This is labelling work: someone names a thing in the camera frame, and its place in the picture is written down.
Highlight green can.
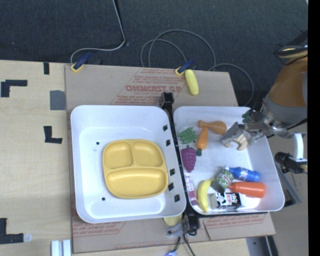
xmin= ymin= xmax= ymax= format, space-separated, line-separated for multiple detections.
xmin=210 ymin=168 xmax=235 ymax=194

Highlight red and white carton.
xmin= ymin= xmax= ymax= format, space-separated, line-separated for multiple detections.
xmin=184 ymin=175 xmax=200 ymax=207

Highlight black cylinder on white bracket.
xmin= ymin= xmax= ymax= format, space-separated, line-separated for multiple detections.
xmin=274 ymin=132 xmax=308 ymax=175

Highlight orange carrot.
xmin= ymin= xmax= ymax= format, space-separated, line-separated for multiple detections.
xmin=195 ymin=125 xmax=209 ymax=151

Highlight white plastic tray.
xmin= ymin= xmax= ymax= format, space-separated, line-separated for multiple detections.
xmin=70 ymin=104 xmax=187 ymax=224
xmin=172 ymin=105 xmax=286 ymax=216

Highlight green lettuce leaf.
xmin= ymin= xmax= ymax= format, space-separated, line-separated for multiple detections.
xmin=177 ymin=126 xmax=200 ymax=145

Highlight thin black and white rod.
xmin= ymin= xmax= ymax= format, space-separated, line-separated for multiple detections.
xmin=163 ymin=106 xmax=196 ymax=218

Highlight orange bottle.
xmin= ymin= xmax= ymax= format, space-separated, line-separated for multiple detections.
xmin=227 ymin=181 xmax=267 ymax=199

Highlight yellow banana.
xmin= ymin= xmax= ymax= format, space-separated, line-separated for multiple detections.
xmin=196 ymin=177 xmax=216 ymax=214

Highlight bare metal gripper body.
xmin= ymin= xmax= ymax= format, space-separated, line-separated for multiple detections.
xmin=243 ymin=109 xmax=285 ymax=138

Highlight orange chicken drumstick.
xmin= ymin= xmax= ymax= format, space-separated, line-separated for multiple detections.
xmin=197 ymin=120 xmax=228 ymax=135

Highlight yellow divided plate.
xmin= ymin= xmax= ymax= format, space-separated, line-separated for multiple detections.
xmin=101 ymin=138 xmax=169 ymax=200

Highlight purple grapes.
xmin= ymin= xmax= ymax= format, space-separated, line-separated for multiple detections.
xmin=180 ymin=146 xmax=203 ymax=174

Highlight black and white milk carton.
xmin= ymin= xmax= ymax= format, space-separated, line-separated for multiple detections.
xmin=207 ymin=191 xmax=243 ymax=211

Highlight brown cardboard board, red print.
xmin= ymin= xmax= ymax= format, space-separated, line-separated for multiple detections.
xmin=64 ymin=64 xmax=277 ymax=254

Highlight beige bread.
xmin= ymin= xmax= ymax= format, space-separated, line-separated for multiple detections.
xmin=224 ymin=133 xmax=249 ymax=152

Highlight blue bottle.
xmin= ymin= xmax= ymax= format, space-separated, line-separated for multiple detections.
xmin=223 ymin=165 xmax=261 ymax=183

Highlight yellow corn cob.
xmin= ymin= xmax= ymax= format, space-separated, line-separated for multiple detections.
xmin=184 ymin=68 xmax=200 ymax=97

